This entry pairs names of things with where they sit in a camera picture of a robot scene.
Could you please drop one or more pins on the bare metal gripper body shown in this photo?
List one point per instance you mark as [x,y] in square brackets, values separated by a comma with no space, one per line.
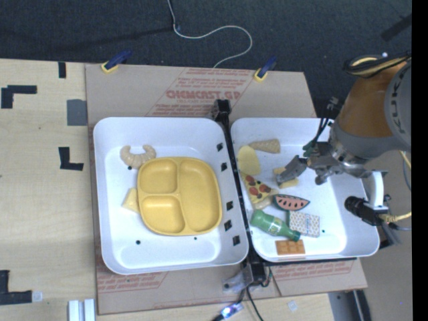
[329,160]

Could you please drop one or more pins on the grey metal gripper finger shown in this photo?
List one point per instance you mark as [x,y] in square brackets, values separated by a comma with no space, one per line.
[291,170]
[321,178]

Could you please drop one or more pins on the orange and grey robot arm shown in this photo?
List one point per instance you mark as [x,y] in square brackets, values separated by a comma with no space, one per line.
[368,112]

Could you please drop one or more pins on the yellow block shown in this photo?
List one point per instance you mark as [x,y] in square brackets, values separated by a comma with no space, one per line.
[290,182]

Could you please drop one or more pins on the red watermelon slice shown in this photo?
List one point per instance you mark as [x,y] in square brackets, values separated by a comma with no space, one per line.
[289,203]

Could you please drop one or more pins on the beige cone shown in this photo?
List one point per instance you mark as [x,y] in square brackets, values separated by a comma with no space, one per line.
[267,145]

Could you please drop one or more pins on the pizza slice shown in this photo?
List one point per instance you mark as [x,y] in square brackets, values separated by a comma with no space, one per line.
[255,189]

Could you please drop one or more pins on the white plastic tray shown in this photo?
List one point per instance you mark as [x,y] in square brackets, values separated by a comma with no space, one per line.
[167,249]
[334,219]

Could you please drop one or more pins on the yellow crisp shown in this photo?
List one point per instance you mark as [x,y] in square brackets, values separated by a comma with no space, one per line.
[249,160]

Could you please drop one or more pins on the white patterned packet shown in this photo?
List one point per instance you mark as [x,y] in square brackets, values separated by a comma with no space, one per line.
[305,224]

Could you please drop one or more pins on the green bottle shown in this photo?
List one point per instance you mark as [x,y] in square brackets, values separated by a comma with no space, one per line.
[271,224]

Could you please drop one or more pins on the orange waffle biscuit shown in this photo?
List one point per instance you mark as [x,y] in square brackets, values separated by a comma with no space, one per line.
[290,247]

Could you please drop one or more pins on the yellow divided plate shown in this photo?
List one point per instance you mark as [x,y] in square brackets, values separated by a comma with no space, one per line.
[194,192]

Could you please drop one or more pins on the beige croissant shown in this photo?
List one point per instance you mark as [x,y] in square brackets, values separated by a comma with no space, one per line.
[133,158]

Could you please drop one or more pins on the pale yellow cheese wedge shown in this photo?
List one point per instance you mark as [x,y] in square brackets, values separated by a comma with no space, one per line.
[131,201]

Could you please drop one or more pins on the brown cardboard board red print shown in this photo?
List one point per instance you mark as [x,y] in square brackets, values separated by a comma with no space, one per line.
[140,89]

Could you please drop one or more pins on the black cylinder on white bracket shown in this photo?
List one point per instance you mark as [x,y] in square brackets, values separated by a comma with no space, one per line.
[362,207]

